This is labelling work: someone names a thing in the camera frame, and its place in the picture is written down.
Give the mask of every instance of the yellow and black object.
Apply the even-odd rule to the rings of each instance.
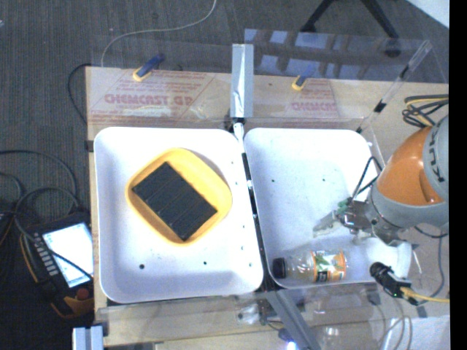
[[[81,277],[70,286],[70,281],[67,281],[59,265],[60,257],[47,247],[44,234],[77,225],[86,227],[90,232],[89,216],[76,212],[63,219],[34,226],[28,235],[22,233],[20,236],[21,252],[29,272],[44,299],[64,319],[77,318],[94,309],[93,279],[90,273],[84,274],[83,271]]]
[[[228,185],[190,150],[157,156],[126,185],[130,207],[166,241],[188,245],[229,212]]]

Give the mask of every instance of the dark floor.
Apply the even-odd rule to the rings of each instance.
[[[427,39],[437,65],[449,81],[449,29],[405,0],[377,0],[402,39]],[[67,84],[81,113],[85,113],[84,63],[100,66],[110,39],[132,31],[168,28],[196,22],[213,0],[0,0],[0,200],[11,203],[15,188],[71,190],[67,174],[57,163],[24,149],[61,159],[77,180],[77,199],[89,209],[86,126],[70,103]],[[242,43],[246,28],[299,31],[321,0],[219,0],[204,22],[177,31],[142,34],[202,44]],[[318,32],[385,36],[358,0],[335,1],[317,22]],[[124,42],[106,57],[106,66]],[[35,204],[39,221],[68,209],[63,193],[44,194]],[[63,320],[44,302],[34,286],[17,246],[0,244],[0,349],[70,349],[72,328],[92,323],[92,315]],[[8,264],[9,258],[14,262]]]

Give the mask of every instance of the clear bottle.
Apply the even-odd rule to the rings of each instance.
[[[276,279],[300,279],[313,283],[340,281],[346,273],[347,258],[341,249],[301,249],[272,261],[272,274]]]

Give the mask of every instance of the handheld device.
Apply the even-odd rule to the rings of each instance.
[[[64,318],[91,312],[93,246],[86,213],[37,225],[20,237],[26,265],[43,297]]]

